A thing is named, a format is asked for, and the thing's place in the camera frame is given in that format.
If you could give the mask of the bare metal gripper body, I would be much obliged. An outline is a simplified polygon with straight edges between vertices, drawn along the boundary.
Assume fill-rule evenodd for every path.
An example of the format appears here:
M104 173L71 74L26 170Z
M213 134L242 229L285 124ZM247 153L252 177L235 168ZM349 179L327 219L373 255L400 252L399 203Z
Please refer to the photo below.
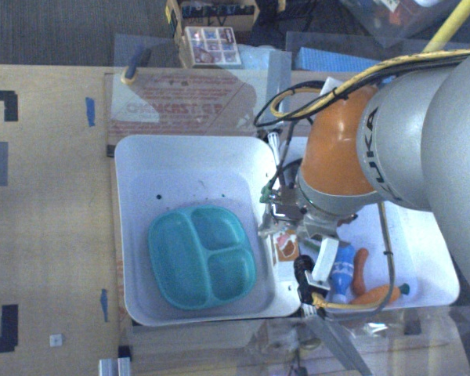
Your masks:
M323 240L338 239L338 227L357 219L356 211L338 214L320 208L301 192L272 192L268 200L268 213L279 226L289 226L301 238Z

